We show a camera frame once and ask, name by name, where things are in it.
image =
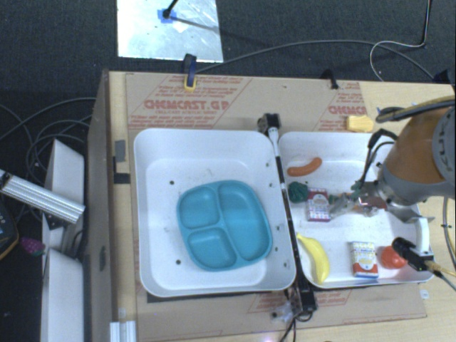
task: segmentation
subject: small box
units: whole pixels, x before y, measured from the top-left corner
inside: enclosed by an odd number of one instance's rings
[[[309,189],[307,220],[310,222],[329,222],[331,220],[328,193],[325,189]]]
[[[350,253],[355,277],[378,278],[378,265],[372,242],[351,242]]]

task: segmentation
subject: yellow sponge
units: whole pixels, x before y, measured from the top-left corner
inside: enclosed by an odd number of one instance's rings
[[[373,129],[373,121],[367,115],[350,115],[347,118],[347,129],[353,132],[367,133]]]

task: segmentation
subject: metal sheet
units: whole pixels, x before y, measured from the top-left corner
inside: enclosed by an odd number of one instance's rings
[[[179,0],[172,20],[160,18],[172,0],[118,0],[118,55],[223,62],[215,0]]]

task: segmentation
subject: white tray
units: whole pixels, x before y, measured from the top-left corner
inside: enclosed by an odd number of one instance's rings
[[[294,280],[289,228],[273,147],[253,131],[147,129],[134,143],[140,277],[156,296],[272,291]],[[222,180],[248,184],[269,220],[272,248],[261,261],[205,271],[190,259],[177,223],[179,196]]]
[[[287,185],[293,181],[307,182],[309,187],[324,188],[329,194],[349,192],[351,185],[363,172],[370,136],[371,134],[358,133],[290,132],[284,134],[279,141],[279,148]],[[379,149],[366,181],[374,181],[377,178],[378,168],[375,164],[385,158],[389,149],[389,145]],[[288,167],[305,165],[315,157],[323,160],[323,164],[317,171],[303,177],[287,175]],[[396,237],[403,237],[416,243],[417,233],[414,224],[405,224],[384,210],[371,218],[364,217],[362,214],[349,213],[328,223],[308,222],[306,203],[290,203],[290,205],[295,230],[305,237],[317,239],[329,258],[330,274],[322,284],[318,284],[310,255],[299,245],[304,274],[312,284],[322,289],[333,289],[424,282],[432,277],[430,272],[418,272],[408,265],[399,270],[385,269],[380,262],[378,262],[378,279],[356,278],[352,274],[349,242],[373,242],[378,251],[381,251],[379,247],[391,245]]]

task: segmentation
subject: black floor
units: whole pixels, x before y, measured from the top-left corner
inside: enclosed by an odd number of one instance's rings
[[[427,0],[216,0],[225,60],[284,43],[350,39],[420,43]],[[375,66],[385,81],[431,82],[446,69],[455,82],[456,0],[433,0],[427,44],[391,46],[417,61],[378,49]],[[0,104],[21,119],[71,98],[96,94],[103,68],[179,72],[177,61],[117,57],[116,0],[0,0]],[[369,64],[371,47],[359,43],[295,46],[207,71],[241,76],[318,78],[330,68],[340,79],[376,81]],[[49,123],[90,115],[93,101],[48,110],[27,125],[33,138]],[[0,169],[25,177],[30,142],[23,128],[3,138],[17,119],[0,107]],[[59,133],[65,125],[49,128]],[[79,125],[68,134],[85,138]],[[64,142],[83,152],[84,146]],[[44,171],[35,169],[38,179]],[[17,217],[21,205],[6,204]],[[32,214],[18,223],[22,237],[41,237]],[[38,341],[41,259],[16,247],[0,261],[0,340]]]

